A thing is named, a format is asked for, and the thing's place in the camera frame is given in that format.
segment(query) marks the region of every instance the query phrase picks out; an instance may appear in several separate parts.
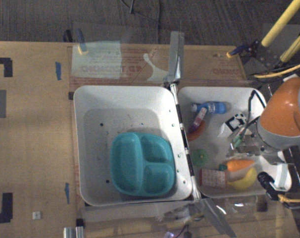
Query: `toy carrot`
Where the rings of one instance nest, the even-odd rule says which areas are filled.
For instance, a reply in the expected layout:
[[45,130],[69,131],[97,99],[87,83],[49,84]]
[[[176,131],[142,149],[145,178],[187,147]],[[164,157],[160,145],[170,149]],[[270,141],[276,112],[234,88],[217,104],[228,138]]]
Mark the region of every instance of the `toy carrot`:
[[201,121],[199,127],[187,135],[188,141],[190,142],[197,139],[203,133],[204,128],[205,128],[205,122]]
[[235,172],[240,169],[249,167],[254,163],[254,160],[230,160],[227,162],[227,170],[230,172]]

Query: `wooden table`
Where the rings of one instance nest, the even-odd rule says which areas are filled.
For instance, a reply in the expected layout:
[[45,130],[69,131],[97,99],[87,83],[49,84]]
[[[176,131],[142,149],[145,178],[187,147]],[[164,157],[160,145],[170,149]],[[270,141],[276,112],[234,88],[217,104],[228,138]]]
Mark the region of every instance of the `wooden table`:
[[[13,193],[13,218],[0,224],[0,237],[62,237],[64,227],[75,227],[78,208],[84,202],[79,193],[73,102],[68,93],[88,82],[116,82],[72,77],[72,49],[71,43],[0,42],[0,57],[13,61],[13,77],[4,77],[0,65],[0,90],[6,91],[6,118],[0,118],[0,211],[2,194]],[[241,62],[228,61],[228,50],[232,47],[185,46],[186,75],[189,79],[206,76],[203,82],[243,81]],[[151,66],[140,58],[145,52],[157,67],[167,70],[168,46],[123,45],[121,51],[123,66],[130,66],[133,76],[136,72],[143,80],[151,76]],[[143,73],[129,65],[132,60],[142,64],[137,66]],[[61,80],[56,62],[61,64]],[[208,69],[214,74],[206,74]],[[36,211],[42,214],[40,220],[32,219]]]

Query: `black tape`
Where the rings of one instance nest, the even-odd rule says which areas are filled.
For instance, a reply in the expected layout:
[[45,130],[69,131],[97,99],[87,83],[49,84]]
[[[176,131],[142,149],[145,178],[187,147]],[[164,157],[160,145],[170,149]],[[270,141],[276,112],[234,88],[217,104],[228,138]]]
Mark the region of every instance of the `black tape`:
[[73,101],[74,100],[74,92],[69,92],[68,93],[68,98],[70,101]]
[[1,202],[0,224],[8,223],[12,219],[12,193],[3,193]]
[[10,58],[0,58],[0,64],[3,64],[3,76],[12,77],[12,60]]
[[181,134],[182,134],[182,138],[183,138],[183,144],[184,144],[184,147],[185,147],[185,148],[188,148],[189,146],[188,146],[188,142],[187,142],[187,140],[186,140],[185,131],[184,131],[183,128],[181,129]]
[[192,159],[191,156],[189,154],[186,155],[186,158],[188,160],[188,165],[189,165],[189,170],[190,170],[190,175],[193,177],[194,174],[194,169],[193,169],[193,164],[192,164]]
[[180,122],[180,123],[183,123],[180,105],[179,105],[179,104],[176,104],[175,106],[176,106],[176,112],[178,113],[179,122]]
[[85,228],[85,223],[83,219],[76,219],[76,226]]

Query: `water bottle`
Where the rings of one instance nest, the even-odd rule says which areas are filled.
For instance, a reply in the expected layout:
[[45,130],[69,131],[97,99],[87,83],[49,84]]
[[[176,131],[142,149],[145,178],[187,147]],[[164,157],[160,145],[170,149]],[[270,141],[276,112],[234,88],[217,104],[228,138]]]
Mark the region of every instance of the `water bottle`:
[[203,104],[191,105],[192,112],[198,113],[202,108],[206,108],[207,111],[211,114],[224,114],[227,111],[226,105],[223,102],[208,101],[204,102]]

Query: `yellow pole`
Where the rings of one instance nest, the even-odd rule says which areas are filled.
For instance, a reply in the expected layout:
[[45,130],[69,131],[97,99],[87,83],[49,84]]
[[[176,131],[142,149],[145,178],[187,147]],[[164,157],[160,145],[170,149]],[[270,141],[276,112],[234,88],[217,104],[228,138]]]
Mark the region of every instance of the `yellow pole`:
[[292,45],[280,56],[282,62],[288,62],[300,50],[300,35]]
[[293,0],[289,7],[283,12],[278,21],[274,24],[271,30],[263,38],[261,44],[264,47],[269,47],[286,24],[291,20],[291,18],[297,13],[300,8],[300,0]]

